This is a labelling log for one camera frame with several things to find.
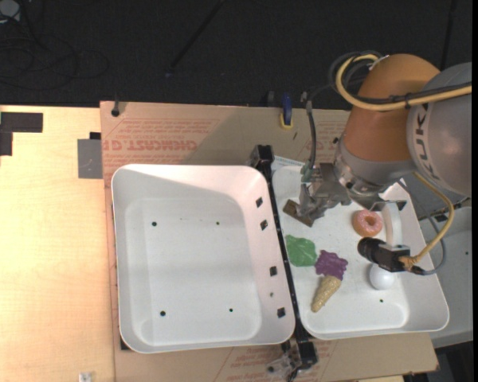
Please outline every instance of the black floor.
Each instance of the black floor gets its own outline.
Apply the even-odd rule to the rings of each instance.
[[[436,372],[404,376],[404,382],[474,382],[472,341],[436,349],[440,369]]]
[[[0,103],[255,105],[326,84],[348,52],[472,60],[472,0],[225,0],[172,77],[220,0],[14,1],[19,21],[0,15]],[[332,90],[314,104],[348,106]]]

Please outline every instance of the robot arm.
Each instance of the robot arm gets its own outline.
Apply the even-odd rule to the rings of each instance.
[[[344,74],[361,62],[370,71],[353,95]],[[439,72],[414,55],[360,54],[343,62],[335,87],[352,104],[335,160],[303,171],[300,203],[287,204],[285,212],[311,226],[338,203],[380,211],[385,201],[379,194],[408,173],[440,197],[439,188],[471,196],[471,63]],[[396,264],[394,271],[411,270],[433,244],[416,257],[400,257],[404,267]]]

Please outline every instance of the white tray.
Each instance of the white tray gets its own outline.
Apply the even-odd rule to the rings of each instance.
[[[357,251],[358,235],[351,225],[351,216],[361,207],[354,202],[339,205],[325,212],[312,228],[282,212],[288,199],[299,202],[300,167],[287,166],[273,177],[280,225],[284,236],[293,235],[313,241],[319,250],[335,252],[348,261],[341,287],[317,313],[310,309],[319,276],[314,267],[291,265],[296,296],[304,328],[319,339],[339,339],[388,333],[407,333],[443,329],[449,320],[449,309],[436,275],[419,276],[407,272],[397,274],[389,290],[374,289],[368,279],[371,263]],[[402,239],[416,255],[425,241],[409,195],[393,185],[384,194],[385,200],[407,200],[401,211]],[[386,233],[376,237],[385,240]],[[419,266],[433,268],[428,255]]]
[[[112,195],[119,328],[131,349],[290,338],[295,318],[260,172],[129,165],[115,172]]]

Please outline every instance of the yellow cable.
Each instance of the yellow cable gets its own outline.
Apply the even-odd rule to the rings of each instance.
[[[436,244],[441,240],[441,238],[445,235],[445,233],[449,230],[452,226],[453,218],[455,217],[455,209],[453,208],[452,202],[441,192],[437,187],[432,185],[429,181],[425,180],[419,173],[414,173],[416,178],[420,180],[423,184],[427,186],[427,188],[431,189],[436,195],[442,199],[446,205],[448,206],[448,220],[446,224],[443,225],[441,230],[437,233],[436,237],[433,238],[416,256],[402,256],[399,260],[404,263],[404,266],[407,269],[410,269],[414,264],[418,263],[421,258],[426,255]]]
[[[366,55],[361,55],[359,57],[351,57],[348,60],[346,60],[339,68],[339,70],[336,73],[336,88],[338,89],[340,95],[350,104],[355,105],[357,107],[361,107],[363,109],[367,109],[369,111],[393,111],[395,109],[402,109],[406,107],[407,105],[409,106],[414,106],[414,105],[419,105],[423,103],[428,103],[428,102],[436,102],[438,100],[445,100],[445,99],[450,99],[450,98],[455,98],[457,96],[462,96],[462,95],[468,95],[472,92],[472,87],[467,86],[464,88],[458,88],[453,91],[449,92],[441,92],[441,93],[435,93],[433,95],[427,95],[427,96],[422,96],[419,98],[414,98],[414,99],[408,99],[408,100],[400,100],[398,102],[393,102],[393,103],[368,103],[368,102],[363,102],[360,99],[355,98],[353,95],[351,95],[343,86],[342,84],[342,77],[343,73],[349,66],[351,62],[356,62],[359,60],[372,60],[376,61],[378,60],[378,57],[374,54],[366,54]]]

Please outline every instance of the cable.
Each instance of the cable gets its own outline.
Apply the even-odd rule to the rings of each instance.
[[[449,42],[450,42],[450,39],[451,39],[451,36],[452,36],[453,20],[455,19],[455,16],[456,16],[457,2],[458,2],[458,0],[452,0],[449,4],[448,24],[446,26],[445,43],[443,44],[443,46],[444,46],[443,55],[441,57],[441,69],[443,69],[445,67],[446,58],[448,57]]]
[[[95,78],[109,69],[107,57],[99,51],[77,50],[59,37],[35,33],[25,3],[23,0],[14,1],[19,2],[18,12],[25,21],[22,24],[0,10],[0,18],[10,20],[7,22],[6,32],[10,34],[10,31],[14,31],[16,34],[0,40],[0,84],[40,92],[62,88],[75,79]],[[96,71],[82,75],[82,64],[93,64]],[[39,87],[40,76],[45,76],[49,86]],[[26,84],[18,83],[18,78],[24,78]]]
[[[194,44],[194,42],[200,37],[200,35],[203,33],[203,31],[206,29],[210,21],[214,18],[214,16],[217,14],[217,12],[220,10],[220,8],[225,4],[226,0],[219,0],[216,5],[213,7],[213,9],[207,14],[207,17],[204,19],[203,23],[198,27],[198,29],[194,32],[194,34],[191,36],[191,38],[188,40],[188,42],[184,45],[182,50],[177,54],[175,59],[170,62],[169,68],[167,70],[166,75],[167,76],[172,76],[175,67],[177,64],[180,62],[180,60],[186,55],[187,51],[191,48],[191,46]]]
[[[426,208],[423,206],[423,204],[417,199],[417,197],[412,194],[409,190],[409,188],[407,187],[407,185],[400,179],[397,181],[397,183],[407,192],[410,194],[411,198],[413,198],[413,200],[416,202],[416,204],[423,210],[423,213],[425,214],[425,217],[429,220],[430,224],[432,225],[432,228],[434,229],[434,231],[436,231],[436,234],[439,233],[439,228],[437,227],[437,224],[434,222],[434,219],[431,217],[431,215],[428,213],[428,211],[426,210]],[[441,250],[442,250],[442,257],[441,257],[441,261],[439,262],[438,265],[435,266],[434,269],[430,270],[430,271],[426,271],[426,270],[423,270],[423,272],[421,273],[422,275],[424,276],[428,276],[428,275],[435,275],[437,273],[437,271],[443,266],[443,264],[445,264],[445,261],[446,261],[446,243],[445,243],[445,240],[443,238],[440,238],[439,241],[441,242]]]
[[[313,109],[311,107],[311,101],[307,102],[307,114],[308,122],[310,123],[310,132],[311,132],[311,152],[310,152],[310,169],[315,165],[315,157],[317,153],[317,134],[315,132],[315,120],[313,119]]]
[[[447,88],[439,88],[432,91],[419,92],[417,94],[408,93],[404,96],[394,96],[392,98],[385,99],[368,99],[368,98],[359,98],[352,95],[345,89],[343,86],[343,74],[351,65],[351,63],[360,61],[360,60],[369,60],[371,63],[375,63],[379,60],[377,55],[368,53],[360,55],[357,57],[350,57],[340,66],[339,70],[336,73],[335,85],[339,94],[350,104],[363,109],[371,111],[392,111],[395,109],[401,109],[408,106],[414,106],[418,104],[435,102],[438,100],[451,99],[457,96],[468,95],[472,93],[472,84],[461,84],[456,86],[451,86]]]
[[[372,54],[374,56],[376,56],[377,58],[381,58],[382,57],[382,54],[381,53],[378,53],[377,51],[374,51],[374,50],[367,50],[367,51],[362,51],[362,52],[352,52],[352,53],[345,53],[343,55],[341,55],[340,57],[338,57],[336,60],[333,61],[333,63],[331,64],[331,67],[329,67],[329,70],[327,72],[327,81],[328,83],[332,86],[333,90],[336,92],[336,93],[339,93],[338,92],[338,89],[336,88],[336,73],[337,73],[337,68],[340,64],[342,64],[347,58],[350,58],[350,57],[356,57],[356,56],[359,56],[359,55],[365,55],[365,54]]]
[[[445,225],[441,228],[441,230],[437,233],[437,235],[418,253],[416,256],[402,256],[399,258],[400,262],[404,264],[406,269],[410,271],[411,267],[413,267],[416,263],[418,263],[421,258],[426,255],[439,240],[445,235],[445,233],[449,230],[452,226],[453,218],[455,217],[455,209],[453,207],[452,202],[441,192],[437,189],[436,186],[432,185],[429,181],[425,180],[419,173],[413,173],[414,176],[420,180],[427,188],[432,190],[440,199],[442,199],[445,204],[448,206],[448,220],[446,221]]]
[[[354,84],[359,84],[360,82],[363,82],[365,80],[364,77],[356,77],[356,78],[351,78],[349,80],[349,85],[354,85]],[[322,85],[322,86],[319,86],[317,88],[313,87],[313,91],[310,91],[311,94],[310,96],[308,97],[308,101],[313,101],[313,99],[319,95],[321,92],[323,92],[324,90],[326,89],[335,89],[335,84],[326,84],[326,85]]]

